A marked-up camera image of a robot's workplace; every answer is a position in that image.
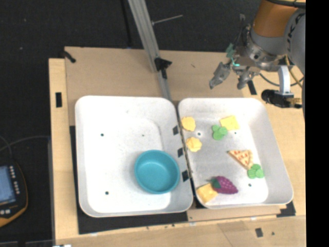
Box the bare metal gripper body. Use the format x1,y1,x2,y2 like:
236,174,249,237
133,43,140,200
233,44,281,75

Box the yellow square cheese slice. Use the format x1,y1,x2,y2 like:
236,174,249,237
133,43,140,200
219,115,240,131

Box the green broccoli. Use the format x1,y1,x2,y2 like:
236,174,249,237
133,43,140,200
211,125,229,140
247,164,265,180

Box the yellow biscuit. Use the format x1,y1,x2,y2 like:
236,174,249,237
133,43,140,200
181,116,196,132
186,137,203,153

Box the orange pizza slice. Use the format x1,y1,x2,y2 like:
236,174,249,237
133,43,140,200
227,149,254,170

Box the white plastic tray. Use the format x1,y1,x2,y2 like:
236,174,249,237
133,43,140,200
177,97,294,210
74,95,194,218

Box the pale wood board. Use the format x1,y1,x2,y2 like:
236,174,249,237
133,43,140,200
64,46,306,222

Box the purple grapes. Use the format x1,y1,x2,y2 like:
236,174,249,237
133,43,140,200
209,175,239,195

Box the teal bowl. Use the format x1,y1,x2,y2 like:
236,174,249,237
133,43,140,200
134,149,180,195

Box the yellow cheese wedge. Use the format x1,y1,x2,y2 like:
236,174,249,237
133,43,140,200
195,183,218,204

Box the black cylinder on white bracket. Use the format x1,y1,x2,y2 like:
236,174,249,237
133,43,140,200
261,65,303,109

